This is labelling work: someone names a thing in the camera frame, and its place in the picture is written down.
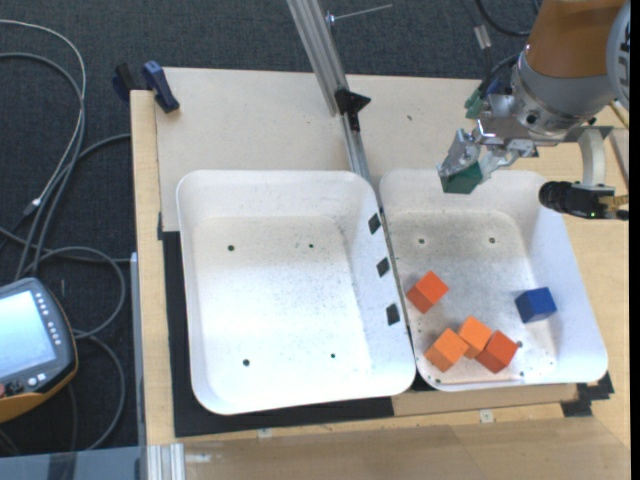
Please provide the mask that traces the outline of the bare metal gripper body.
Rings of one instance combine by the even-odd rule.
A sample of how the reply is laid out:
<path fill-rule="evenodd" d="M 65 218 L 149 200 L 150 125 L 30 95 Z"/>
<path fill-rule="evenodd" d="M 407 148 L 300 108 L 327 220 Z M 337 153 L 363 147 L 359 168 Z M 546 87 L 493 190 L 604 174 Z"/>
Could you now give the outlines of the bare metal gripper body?
<path fill-rule="evenodd" d="M 534 148 L 564 142 L 574 128 L 589 119 L 589 115 L 558 111 L 524 93 L 489 94 L 472 137 L 489 149 L 530 156 Z"/>

